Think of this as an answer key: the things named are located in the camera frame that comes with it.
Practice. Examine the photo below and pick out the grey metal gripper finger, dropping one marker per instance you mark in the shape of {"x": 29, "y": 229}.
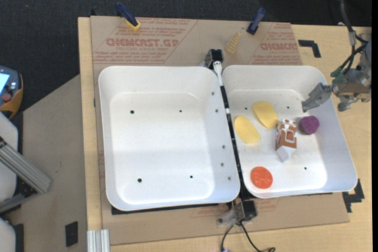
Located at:
{"x": 347, "y": 103}
{"x": 316, "y": 96}

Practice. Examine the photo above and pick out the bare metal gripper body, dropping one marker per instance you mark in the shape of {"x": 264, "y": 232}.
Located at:
{"x": 353, "y": 87}

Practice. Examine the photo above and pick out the purple round toy food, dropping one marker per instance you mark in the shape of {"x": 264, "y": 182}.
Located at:
{"x": 309, "y": 124}

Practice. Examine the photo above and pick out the brown and white carton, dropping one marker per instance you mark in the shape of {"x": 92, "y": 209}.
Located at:
{"x": 286, "y": 135}

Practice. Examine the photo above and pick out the yellow oval crisp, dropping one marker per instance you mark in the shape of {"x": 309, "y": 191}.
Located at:
{"x": 265, "y": 114}
{"x": 247, "y": 130}

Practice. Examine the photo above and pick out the white plastic tray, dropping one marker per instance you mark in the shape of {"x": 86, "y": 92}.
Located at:
{"x": 165, "y": 138}
{"x": 307, "y": 153}

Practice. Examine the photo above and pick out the thin black and white rod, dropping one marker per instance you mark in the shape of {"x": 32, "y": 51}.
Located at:
{"x": 226, "y": 103}

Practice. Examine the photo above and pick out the orange round biscuit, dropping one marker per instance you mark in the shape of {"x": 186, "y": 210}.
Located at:
{"x": 261, "y": 177}

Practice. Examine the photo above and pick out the yellow spiral cone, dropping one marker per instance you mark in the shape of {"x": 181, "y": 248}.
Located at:
{"x": 232, "y": 45}

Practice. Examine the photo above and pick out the brown cardboard board red print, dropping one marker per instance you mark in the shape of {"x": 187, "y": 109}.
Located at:
{"x": 183, "y": 38}

